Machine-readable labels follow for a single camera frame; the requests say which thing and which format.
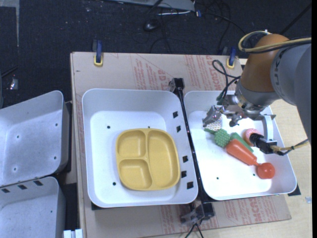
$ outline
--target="computer mouse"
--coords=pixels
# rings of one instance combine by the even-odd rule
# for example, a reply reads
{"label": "computer mouse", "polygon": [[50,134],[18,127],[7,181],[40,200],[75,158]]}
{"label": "computer mouse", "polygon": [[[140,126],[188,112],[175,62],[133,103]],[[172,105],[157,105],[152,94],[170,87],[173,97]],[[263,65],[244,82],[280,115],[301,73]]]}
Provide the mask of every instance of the computer mouse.
{"label": "computer mouse", "polygon": [[156,18],[151,18],[147,20],[143,25],[143,30],[146,32],[151,32],[160,27],[160,22]]}

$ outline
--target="blue clamp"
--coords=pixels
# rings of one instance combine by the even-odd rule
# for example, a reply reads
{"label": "blue clamp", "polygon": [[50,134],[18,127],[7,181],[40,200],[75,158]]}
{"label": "blue clamp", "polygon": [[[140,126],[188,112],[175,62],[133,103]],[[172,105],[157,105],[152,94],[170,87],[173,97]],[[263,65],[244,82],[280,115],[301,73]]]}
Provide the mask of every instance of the blue clamp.
{"label": "blue clamp", "polygon": [[102,56],[103,44],[101,40],[97,40],[97,52],[94,56],[94,65],[102,66],[103,65],[103,56]]}
{"label": "blue clamp", "polygon": [[236,49],[234,47],[231,47],[230,49],[230,57],[227,59],[227,67],[230,69],[234,68],[234,59],[236,56]]}

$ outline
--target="pink donut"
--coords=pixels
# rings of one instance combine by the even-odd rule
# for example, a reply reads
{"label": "pink donut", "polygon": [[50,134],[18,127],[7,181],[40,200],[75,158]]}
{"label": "pink donut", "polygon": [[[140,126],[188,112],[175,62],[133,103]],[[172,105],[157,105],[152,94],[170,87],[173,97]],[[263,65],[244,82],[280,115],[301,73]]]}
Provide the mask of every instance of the pink donut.
{"label": "pink donut", "polygon": [[252,144],[250,142],[250,136],[251,134],[256,133],[261,135],[261,133],[257,130],[257,129],[247,129],[244,133],[243,133],[243,139],[244,141],[246,141],[250,146],[254,146],[254,144]]}

